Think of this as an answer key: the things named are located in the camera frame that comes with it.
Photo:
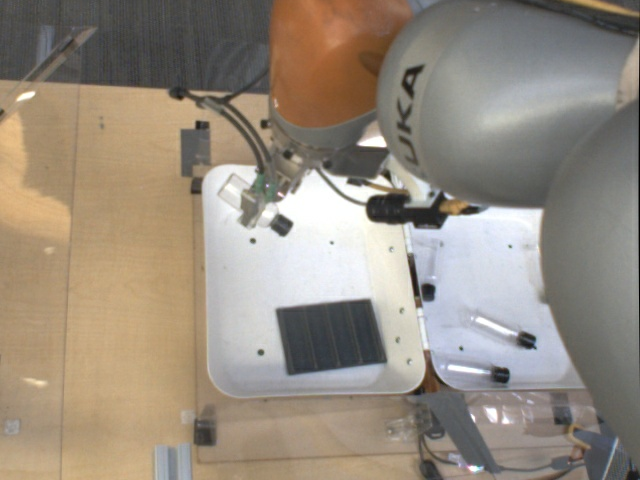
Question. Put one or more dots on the clear bottle with black cap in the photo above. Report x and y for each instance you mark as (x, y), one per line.
(281, 224)
(429, 291)
(480, 371)
(500, 329)

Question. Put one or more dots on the thin black and white rod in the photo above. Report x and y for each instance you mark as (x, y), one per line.
(416, 288)

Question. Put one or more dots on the white plastic tray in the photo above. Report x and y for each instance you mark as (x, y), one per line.
(310, 268)
(480, 278)

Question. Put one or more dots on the black cylinder on white bracket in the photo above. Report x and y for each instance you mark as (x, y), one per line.
(387, 208)

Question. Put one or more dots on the dark grey ribbed panel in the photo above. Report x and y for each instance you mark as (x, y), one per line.
(331, 337)

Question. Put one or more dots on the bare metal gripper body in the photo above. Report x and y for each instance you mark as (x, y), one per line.
(291, 164)

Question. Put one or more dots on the clear plastic bottle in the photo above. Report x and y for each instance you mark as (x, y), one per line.
(407, 424)

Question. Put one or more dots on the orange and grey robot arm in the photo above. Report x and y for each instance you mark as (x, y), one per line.
(490, 108)

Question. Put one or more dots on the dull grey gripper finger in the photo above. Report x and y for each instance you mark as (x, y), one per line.
(250, 212)

